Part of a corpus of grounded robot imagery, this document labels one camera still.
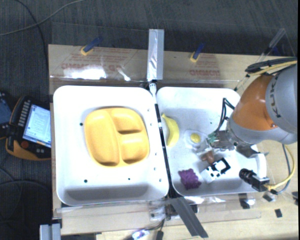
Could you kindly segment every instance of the gray carpet floor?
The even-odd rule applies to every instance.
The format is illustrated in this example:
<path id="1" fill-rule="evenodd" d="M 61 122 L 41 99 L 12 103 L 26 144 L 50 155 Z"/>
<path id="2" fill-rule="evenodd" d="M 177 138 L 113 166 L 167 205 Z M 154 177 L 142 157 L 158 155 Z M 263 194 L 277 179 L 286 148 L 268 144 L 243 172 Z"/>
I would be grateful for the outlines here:
<path id="1" fill-rule="evenodd" d="M 169 51 L 193 51 L 204 41 L 207 53 L 249 55 L 285 29 L 276 55 L 298 56 L 298 0 L 85 0 L 6 34 L 73 1 L 0 0 L 0 91 L 13 103 L 23 95 L 48 100 L 48 44 L 84 45 L 96 36 L 88 26 L 109 47 L 147 49 L 140 31 L 159 28 Z M 50 162 L 18 159 L 0 140 L 0 169 L 0 240 L 39 239 L 39 225 L 52 217 Z"/>

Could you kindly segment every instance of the metal bracket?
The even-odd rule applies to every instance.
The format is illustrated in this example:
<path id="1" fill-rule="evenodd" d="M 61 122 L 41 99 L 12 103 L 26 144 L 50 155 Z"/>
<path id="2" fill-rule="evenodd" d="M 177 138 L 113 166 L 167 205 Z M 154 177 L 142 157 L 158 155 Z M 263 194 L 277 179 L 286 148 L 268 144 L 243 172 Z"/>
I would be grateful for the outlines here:
<path id="1" fill-rule="evenodd" d="M 252 148 L 253 144 L 249 144 L 240 140 L 237 136 L 233 134 L 233 132 L 229 129 L 227 130 L 219 130 L 214 135 L 211 135 L 208 140 L 211 147 L 214 149 L 221 150 L 236 150 L 241 155 L 246 158 L 254 158 L 257 155 L 264 154 L 265 156 L 269 152 L 260 153 Z"/>
<path id="2" fill-rule="evenodd" d="M 55 223 L 52 225 L 40 225 L 40 240 L 61 240 L 61 225 Z"/>
<path id="3" fill-rule="evenodd" d="M 179 214 L 186 228 L 192 237 L 200 236 L 201 238 L 208 238 L 208 234 L 202 227 L 195 212 L 192 210 L 187 200 L 184 197 L 172 198 L 168 201 L 175 211 Z"/>
<path id="4" fill-rule="evenodd" d="M 164 74 L 164 39 L 163 29 L 149 30 L 147 80 L 162 80 Z"/>

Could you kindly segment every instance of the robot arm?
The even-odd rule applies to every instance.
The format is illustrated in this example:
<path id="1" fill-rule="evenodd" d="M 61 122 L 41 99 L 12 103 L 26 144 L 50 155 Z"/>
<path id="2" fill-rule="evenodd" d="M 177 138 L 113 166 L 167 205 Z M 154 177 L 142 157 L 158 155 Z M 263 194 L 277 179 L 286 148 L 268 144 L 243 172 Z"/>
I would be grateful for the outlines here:
<path id="1" fill-rule="evenodd" d="M 262 74 L 244 91 L 227 121 L 208 142 L 215 149 L 236 149 L 247 158 L 258 152 L 251 148 L 264 140 L 292 144 L 298 140 L 298 65 L 275 75 Z"/>

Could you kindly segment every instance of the wooden table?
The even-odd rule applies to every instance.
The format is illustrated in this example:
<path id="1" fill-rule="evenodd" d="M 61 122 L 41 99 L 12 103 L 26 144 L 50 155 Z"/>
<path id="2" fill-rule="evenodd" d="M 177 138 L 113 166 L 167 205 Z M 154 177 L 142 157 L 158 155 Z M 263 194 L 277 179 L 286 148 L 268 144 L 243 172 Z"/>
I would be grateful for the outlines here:
<path id="1" fill-rule="evenodd" d="M 100 64 L 104 68 L 109 82 L 114 79 L 116 85 L 129 84 L 139 86 L 147 71 L 146 50 L 122 50 L 98 47 L 94 56 L 81 57 L 80 47 L 69 45 L 49 46 L 50 94 L 63 85 L 104 85 L 104 81 L 86 79 L 69 79 L 71 74 L 91 64 Z M 245 68 L 256 62 L 258 56 L 201 54 L 197 64 L 189 60 L 186 52 L 164 52 L 164 79 L 167 85 L 208 86 L 234 88 L 245 76 Z M 130 78 L 125 82 L 124 75 Z M 51 130 L 54 139 L 53 103 L 51 106 Z M 298 164 L 298 143 L 288 146 Z M 269 151 L 266 157 L 270 168 L 270 179 L 280 182 L 288 175 L 288 169 L 282 145 L 275 141 L 263 141 L 258 144 L 260 151 Z M 56 193 L 56 154 L 52 141 L 52 186 L 53 211 L 56 218 L 62 218 L 61 235 L 97 233 L 98 240 L 126 239 L 138 228 L 151 227 L 158 222 L 151 221 L 148 206 L 144 203 L 133 204 L 131 207 L 115 206 L 92 207 L 89 209 L 61 209 L 61 201 Z M 267 239 L 298 239 L 299 216 L 298 205 L 295 204 L 291 192 L 298 191 L 298 168 L 287 191 L 276 201 L 268 202 L 264 198 L 256 200 L 251 209 L 243 209 L 238 204 L 229 202 L 224 209 L 208 205 L 198 217 L 212 240 L 267 240 Z M 181 219 L 166 221 L 163 227 L 163 239 L 192 239 Z M 155 232 L 143 239 L 155 239 Z"/>

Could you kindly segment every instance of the blue clamp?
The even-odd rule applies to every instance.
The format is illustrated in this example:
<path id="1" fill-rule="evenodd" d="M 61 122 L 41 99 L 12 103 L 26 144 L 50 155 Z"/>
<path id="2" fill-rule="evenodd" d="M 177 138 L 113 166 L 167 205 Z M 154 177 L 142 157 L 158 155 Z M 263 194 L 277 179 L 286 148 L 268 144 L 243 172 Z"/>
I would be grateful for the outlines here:
<path id="1" fill-rule="evenodd" d="M 196 51 L 194 51 L 192 54 L 191 54 L 191 57 L 190 57 L 190 60 L 192 62 L 197 62 L 197 60 L 199 59 L 199 55 L 201 53 L 201 51 L 203 50 L 203 48 L 205 47 L 205 44 L 204 43 L 201 43 L 199 45 L 199 47 L 196 49 Z"/>
<path id="2" fill-rule="evenodd" d="M 102 41 L 102 37 L 97 37 L 93 41 L 91 41 L 89 44 L 81 48 L 81 54 L 84 56 L 87 56 L 95 46 L 99 45 Z"/>

